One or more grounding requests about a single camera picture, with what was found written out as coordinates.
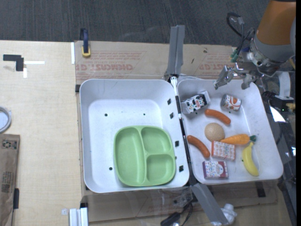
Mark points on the brown paper bag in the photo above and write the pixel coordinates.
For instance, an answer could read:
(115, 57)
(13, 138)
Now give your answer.
(8, 173)

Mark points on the green divided plate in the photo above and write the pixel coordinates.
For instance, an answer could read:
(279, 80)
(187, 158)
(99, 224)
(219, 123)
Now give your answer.
(128, 154)

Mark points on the white carton with cow print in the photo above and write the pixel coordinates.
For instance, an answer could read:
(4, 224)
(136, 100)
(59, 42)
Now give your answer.
(195, 102)

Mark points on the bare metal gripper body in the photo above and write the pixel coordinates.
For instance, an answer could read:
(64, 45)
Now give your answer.
(258, 66)

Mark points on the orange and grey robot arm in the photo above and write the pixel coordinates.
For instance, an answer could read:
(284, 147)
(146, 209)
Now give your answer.
(275, 20)

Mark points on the orange and white carton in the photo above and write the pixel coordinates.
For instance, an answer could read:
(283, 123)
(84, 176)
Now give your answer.
(223, 150)

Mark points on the brown cardboard board red print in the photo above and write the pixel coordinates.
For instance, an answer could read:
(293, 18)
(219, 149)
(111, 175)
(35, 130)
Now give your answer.
(145, 62)

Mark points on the beige round bread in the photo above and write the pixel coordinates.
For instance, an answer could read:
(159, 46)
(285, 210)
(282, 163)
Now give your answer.
(214, 131)

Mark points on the purple and white carton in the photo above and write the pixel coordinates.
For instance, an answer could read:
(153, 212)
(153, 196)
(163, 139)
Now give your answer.
(215, 169)

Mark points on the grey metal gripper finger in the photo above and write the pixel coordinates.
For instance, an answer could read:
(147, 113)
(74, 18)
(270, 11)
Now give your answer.
(248, 80)
(224, 76)

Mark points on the orange carrot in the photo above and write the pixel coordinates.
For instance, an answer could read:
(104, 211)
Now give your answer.
(236, 139)

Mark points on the orange sausage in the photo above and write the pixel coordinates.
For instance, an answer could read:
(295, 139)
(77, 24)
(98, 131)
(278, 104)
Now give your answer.
(199, 146)
(217, 116)

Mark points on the white plastic tray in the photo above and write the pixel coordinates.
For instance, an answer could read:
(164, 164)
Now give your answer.
(98, 149)
(265, 149)

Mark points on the white crumpled paper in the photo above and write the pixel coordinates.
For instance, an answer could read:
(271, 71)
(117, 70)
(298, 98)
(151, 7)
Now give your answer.
(229, 212)

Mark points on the white and orange can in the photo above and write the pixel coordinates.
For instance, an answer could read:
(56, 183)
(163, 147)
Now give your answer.
(231, 102)

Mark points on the yellow banana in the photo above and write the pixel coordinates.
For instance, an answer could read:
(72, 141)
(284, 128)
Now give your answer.
(248, 161)

